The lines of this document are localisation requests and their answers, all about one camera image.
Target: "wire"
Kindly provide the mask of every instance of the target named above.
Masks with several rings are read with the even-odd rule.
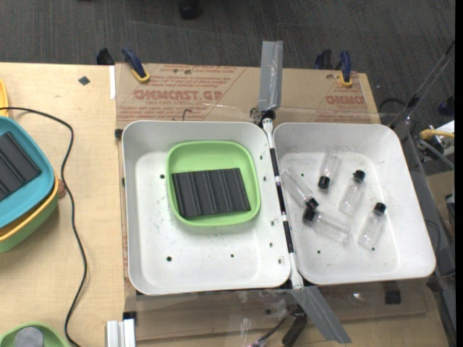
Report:
[[[72,144],[74,142],[74,130],[71,127],[71,125],[68,124],[66,121],[63,121],[62,119],[59,119],[59,118],[57,118],[55,116],[52,116],[51,114],[36,111],[34,109],[21,108],[21,107],[1,107],[0,111],[2,111],[2,110],[17,110],[17,111],[26,111],[26,112],[35,113],[35,114],[38,114],[40,116],[44,116],[46,118],[52,119],[53,121],[56,121],[56,122],[64,125],[71,132],[71,138],[69,140],[69,146],[67,147],[66,155],[64,156],[63,162],[61,163],[60,174],[61,174],[61,180],[63,181],[63,184],[64,184],[64,188],[66,189],[66,192],[69,195],[69,198],[71,199],[71,224],[72,224],[72,230],[74,231],[75,238],[77,240],[77,243],[79,244],[80,254],[82,255],[84,273],[83,273],[83,276],[82,276],[82,280],[80,281],[80,285],[79,285],[79,288],[77,290],[77,293],[76,293],[76,295],[74,297],[74,300],[72,301],[71,307],[69,308],[69,311],[67,312],[66,320],[64,321],[64,333],[66,334],[67,339],[72,344],[74,344],[76,347],[80,347],[80,345],[71,338],[71,336],[69,335],[68,330],[67,330],[70,317],[72,315],[72,312],[74,311],[75,304],[77,303],[77,300],[79,299],[80,292],[81,292],[81,290],[82,290],[82,288],[83,288],[83,286],[85,284],[85,280],[87,278],[87,273],[88,273],[87,257],[85,256],[85,251],[84,251],[82,242],[80,241],[79,234],[77,233],[77,229],[75,227],[75,201],[74,201],[74,197],[72,196],[71,190],[67,186],[66,179],[64,178],[64,168],[66,166],[66,162],[67,162],[67,159],[69,157],[69,154],[71,153]]]
[[[455,134],[452,132],[445,132],[445,131],[433,130],[433,129],[426,129],[420,132],[420,137],[423,140],[431,140],[433,136],[435,135],[445,136],[445,137],[450,137],[451,139],[455,139]]]
[[[447,166],[449,166],[452,170],[455,169],[455,165],[445,156],[442,155],[442,153],[439,153],[437,149],[435,149],[431,144],[427,143],[425,140],[418,140],[418,142],[423,146],[429,149],[431,152],[433,152],[435,155],[437,155],[443,162],[446,163]]]
[[[270,330],[267,334],[265,334],[265,335],[263,335],[262,337],[260,337],[260,338],[258,339],[258,341],[259,341],[259,342],[262,342],[263,340],[267,339],[267,338],[270,337],[272,334],[274,334],[274,333],[278,330],[278,328],[281,327],[281,325],[284,323],[284,321],[286,320],[287,317],[288,317],[288,315],[285,316],[283,319],[281,319],[280,322],[279,322],[272,330]]]

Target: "black vial cap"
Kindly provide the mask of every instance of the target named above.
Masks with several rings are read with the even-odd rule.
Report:
[[[378,202],[376,203],[373,210],[377,213],[384,213],[384,211],[386,210],[386,205],[384,203]]]
[[[307,207],[302,214],[302,219],[303,221],[309,221],[312,222],[313,219],[315,218],[316,212],[314,207]]]
[[[362,170],[356,170],[354,172],[354,180],[363,181],[364,178],[365,172],[363,172]]]
[[[315,200],[315,198],[310,198],[306,203],[305,205],[308,207],[308,208],[316,208],[319,206],[318,202]]]
[[[327,189],[330,184],[330,179],[329,177],[326,176],[320,176],[320,180],[318,180],[318,187],[320,189]]]

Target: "chair wheel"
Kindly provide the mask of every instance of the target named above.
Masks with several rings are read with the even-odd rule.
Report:
[[[196,4],[193,0],[181,0],[179,2],[179,10],[184,20],[191,20],[197,15]]]

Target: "black cable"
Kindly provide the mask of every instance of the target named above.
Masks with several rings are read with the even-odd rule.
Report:
[[[263,335],[262,337],[260,337],[260,338],[258,339],[258,341],[259,341],[259,342],[262,342],[263,340],[267,339],[267,338],[270,337],[272,334],[274,334],[274,333],[278,330],[278,328],[281,327],[281,325],[284,323],[284,320],[286,320],[287,317],[288,317],[288,315],[285,316],[283,319],[281,319],[280,322],[279,322],[272,330],[270,330],[267,334],[265,334],[265,335]]]
[[[74,197],[72,196],[71,190],[67,186],[66,179],[64,178],[64,168],[66,166],[66,162],[67,162],[67,159],[69,157],[69,154],[71,153],[72,143],[74,142],[74,130],[71,127],[71,125],[68,124],[66,121],[63,121],[62,119],[59,119],[59,118],[57,118],[55,116],[52,116],[51,114],[36,111],[34,109],[21,108],[21,107],[1,107],[0,111],[2,111],[4,109],[31,112],[31,113],[38,114],[40,116],[44,116],[46,118],[52,119],[53,121],[56,121],[56,122],[64,125],[71,132],[71,138],[69,140],[69,146],[67,148],[66,155],[64,156],[63,162],[61,163],[60,174],[61,174],[61,180],[63,181],[63,184],[64,184],[64,188],[65,188],[67,194],[69,195],[69,198],[71,199],[71,224],[72,224],[72,230],[74,231],[75,238],[77,240],[77,243],[79,244],[80,254],[82,255],[82,262],[83,262],[83,266],[84,266],[84,273],[83,273],[83,276],[82,276],[82,280],[80,281],[80,285],[79,285],[79,288],[77,290],[77,293],[76,293],[76,295],[74,297],[74,300],[72,301],[71,307],[69,308],[69,311],[67,312],[66,320],[64,321],[64,333],[66,334],[67,339],[72,344],[74,344],[76,347],[80,347],[80,345],[71,338],[71,336],[69,335],[69,333],[67,331],[67,327],[68,327],[68,324],[69,324],[69,319],[71,317],[72,312],[74,311],[75,304],[77,303],[77,300],[79,299],[79,295],[80,295],[80,292],[81,292],[81,290],[82,290],[82,288],[84,286],[85,279],[87,278],[87,272],[88,272],[87,257],[85,256],[85,251],[84,251],[82,242],[80,241],[79,234],[77,233],[77,229],[75,227],[75,201],[74,201]]]

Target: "gray carpet floor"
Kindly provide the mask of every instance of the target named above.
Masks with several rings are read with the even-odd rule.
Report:
[[[130,46],[144,62],[259,67],[262,41],[283,40],[286,68],[314,68],[325,49],[336,65],[348,51],[380,106],[408,102],[455,39],[456,0],[200,0],[194,20],[180,17],[179,1],[0,0],[0,61],[96,64],[103,47],[124,61]],[[438,105],[453,94],[454,50],[415,129],[451,121]],[[439,160],[424,167],[448,169]]]

